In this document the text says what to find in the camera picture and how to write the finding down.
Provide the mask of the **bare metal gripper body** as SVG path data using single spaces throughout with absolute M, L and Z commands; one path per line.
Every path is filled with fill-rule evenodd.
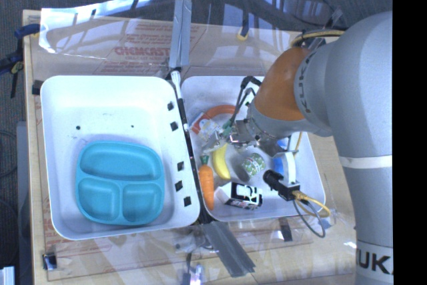
M 241 119 L 235 121 L 229 142 L 238 146 L 264 146 L 271 142 L 271 137 L 253 119 Z

